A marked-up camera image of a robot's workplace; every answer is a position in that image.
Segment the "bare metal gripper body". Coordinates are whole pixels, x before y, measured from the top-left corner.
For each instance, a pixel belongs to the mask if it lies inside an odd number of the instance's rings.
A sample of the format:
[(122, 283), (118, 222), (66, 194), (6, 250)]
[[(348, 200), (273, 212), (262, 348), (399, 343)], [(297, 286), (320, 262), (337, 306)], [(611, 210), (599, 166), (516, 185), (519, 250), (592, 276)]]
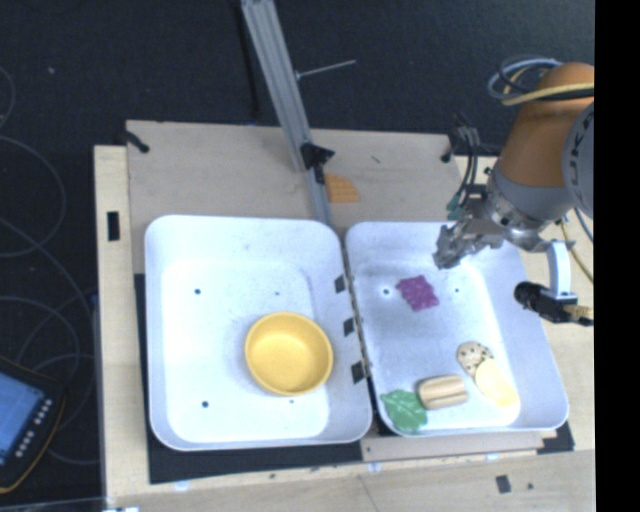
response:
[(519, 212), (491, 215), (484, 211), (467, 214), (455, 227), (457, 246), (473, 243), (478, 253), (485, 248), (499, 249), (504, 242), (530, 253), (545, 252), (551, 242), (540, 236), (547, 223)]

